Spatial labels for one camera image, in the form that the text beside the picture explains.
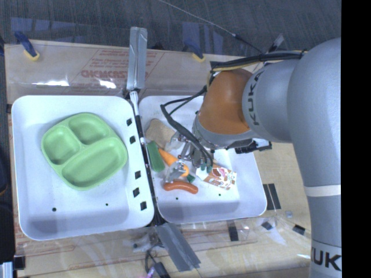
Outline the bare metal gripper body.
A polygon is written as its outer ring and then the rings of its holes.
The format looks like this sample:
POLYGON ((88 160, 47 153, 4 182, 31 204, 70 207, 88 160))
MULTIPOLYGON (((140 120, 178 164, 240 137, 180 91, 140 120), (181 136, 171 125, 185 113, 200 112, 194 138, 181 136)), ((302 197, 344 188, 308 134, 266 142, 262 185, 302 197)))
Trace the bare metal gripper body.
POLYGON ((178 159, 191 162, 194 167, 213 167, 213 155, 198 139, 178 139, 177 142, 181 148, 178 159))

